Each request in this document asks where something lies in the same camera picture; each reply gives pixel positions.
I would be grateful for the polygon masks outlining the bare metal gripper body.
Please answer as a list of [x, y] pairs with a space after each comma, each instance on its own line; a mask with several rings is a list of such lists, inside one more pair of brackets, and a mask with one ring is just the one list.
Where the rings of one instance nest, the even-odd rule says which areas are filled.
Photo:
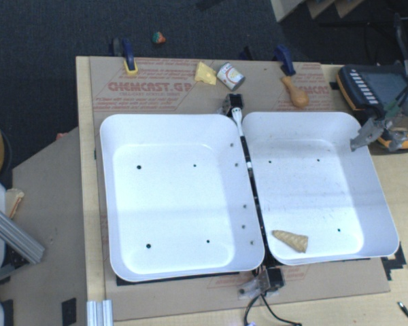
[[408, 150], [408, 103], [394, 117], [386, 119], [380, 140], [388, 151]]

